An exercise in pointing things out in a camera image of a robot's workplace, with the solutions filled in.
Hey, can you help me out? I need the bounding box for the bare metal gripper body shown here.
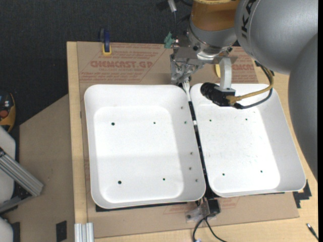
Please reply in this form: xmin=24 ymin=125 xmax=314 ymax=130
xmin=171 ymin=32 xmax=239 ymax=67

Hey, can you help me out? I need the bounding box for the brown cardboard board red print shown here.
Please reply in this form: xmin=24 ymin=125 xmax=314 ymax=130
xmin=76 ymin=41 xmax=307 ymax=238

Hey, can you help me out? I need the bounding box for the thin black and white rod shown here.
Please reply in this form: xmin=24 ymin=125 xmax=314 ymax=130
xmin=182 ymin=80 xmax=210 ymax=200

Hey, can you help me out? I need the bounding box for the white plastic tray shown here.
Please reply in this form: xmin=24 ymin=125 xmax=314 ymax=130
xmin=83 ymin=84 xmax=206 ymax=210
xmin=189 ymin=82 xmax=307 ymax=199

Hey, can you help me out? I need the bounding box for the black cylinder on white bracket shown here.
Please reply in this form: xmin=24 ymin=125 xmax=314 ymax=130
xmin=200 ymin=57 xmax=237 ymax=107

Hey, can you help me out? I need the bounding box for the black block with thin wires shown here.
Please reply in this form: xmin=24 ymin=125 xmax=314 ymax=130
xmin=207 ymin=199 xmax=222 ymax=217

